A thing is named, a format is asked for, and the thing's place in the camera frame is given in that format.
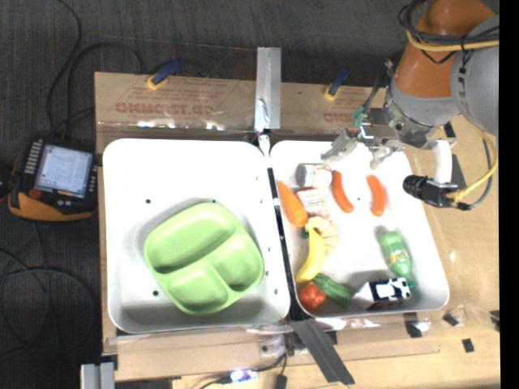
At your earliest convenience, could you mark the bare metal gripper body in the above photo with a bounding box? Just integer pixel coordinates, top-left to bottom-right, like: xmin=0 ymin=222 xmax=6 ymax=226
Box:
xmin=358 ymin=107 xmax=431 ymax=153

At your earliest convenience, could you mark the orange sausage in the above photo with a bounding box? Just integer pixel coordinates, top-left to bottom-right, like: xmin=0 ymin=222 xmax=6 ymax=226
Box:
xmin=366 ymin=174 xmax=386 ymax=217
xmin=331 ymin=170 xmax=354 ymax=214

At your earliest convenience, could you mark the white small can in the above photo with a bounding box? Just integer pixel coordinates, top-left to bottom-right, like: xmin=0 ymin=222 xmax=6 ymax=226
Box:
xmin=294 ymin=162 xmax=333 ymax=189

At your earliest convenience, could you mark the white and red packet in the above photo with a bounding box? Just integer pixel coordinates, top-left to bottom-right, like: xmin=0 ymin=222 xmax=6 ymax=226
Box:
xmin=295 ymin=187 xmax=332 ymax=219

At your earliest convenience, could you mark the orange carrot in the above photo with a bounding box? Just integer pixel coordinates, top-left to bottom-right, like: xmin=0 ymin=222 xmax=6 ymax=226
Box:
xmin=277 ymin=180 xmax=309 ymax=229

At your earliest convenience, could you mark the beige croissant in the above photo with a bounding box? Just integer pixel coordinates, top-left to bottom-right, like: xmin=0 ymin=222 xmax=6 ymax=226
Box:
xmin=308 ymin=216 xmax=340 ymax=256

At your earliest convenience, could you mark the white plastic tray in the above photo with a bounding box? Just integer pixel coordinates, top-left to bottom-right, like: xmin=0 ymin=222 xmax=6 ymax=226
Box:
xmin=101 ymin=137 xmax=292 ymax=335
xmin=269 ymin=139 xmax=450 ymax=319

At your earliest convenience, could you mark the green plastic bottle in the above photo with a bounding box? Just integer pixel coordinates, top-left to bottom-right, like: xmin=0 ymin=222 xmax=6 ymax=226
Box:
xmin=379 ymin=230 xmax=418 ymax=289

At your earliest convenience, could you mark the yellow banana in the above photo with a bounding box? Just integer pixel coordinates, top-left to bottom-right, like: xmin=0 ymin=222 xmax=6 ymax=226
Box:
xmin=294 ymin=221 xmax=327 ymax=284

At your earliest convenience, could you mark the brown cardboard board red print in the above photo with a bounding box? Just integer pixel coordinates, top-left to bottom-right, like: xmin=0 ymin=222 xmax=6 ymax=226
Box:
xmin=93 ymin=71 xmax=500 ymax=383

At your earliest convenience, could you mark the black and white milk carton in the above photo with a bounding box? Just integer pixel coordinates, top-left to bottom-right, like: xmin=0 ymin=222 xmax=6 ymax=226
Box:
xmin=351 ymin=276 xmax=412 ymax=311

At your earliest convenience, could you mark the green cucumber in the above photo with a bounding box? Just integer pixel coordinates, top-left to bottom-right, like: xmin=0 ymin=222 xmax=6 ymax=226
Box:
xmin=312 ymin=272 xmax=354 ymax=310

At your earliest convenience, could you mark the red tomato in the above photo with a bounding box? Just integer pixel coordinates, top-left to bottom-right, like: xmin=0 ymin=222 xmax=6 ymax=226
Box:
xmin=299 ymin=281 xmax=327 ymax=311

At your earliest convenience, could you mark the green divided plate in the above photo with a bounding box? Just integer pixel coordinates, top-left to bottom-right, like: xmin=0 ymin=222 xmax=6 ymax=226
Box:
xmin=143 ymin=201 xmax=265 ymax=315

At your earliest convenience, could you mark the black cylinder on white bracket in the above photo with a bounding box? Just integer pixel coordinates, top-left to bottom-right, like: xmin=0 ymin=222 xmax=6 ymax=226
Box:
xmin=402 ymin=139 xmax=459 ymax=209

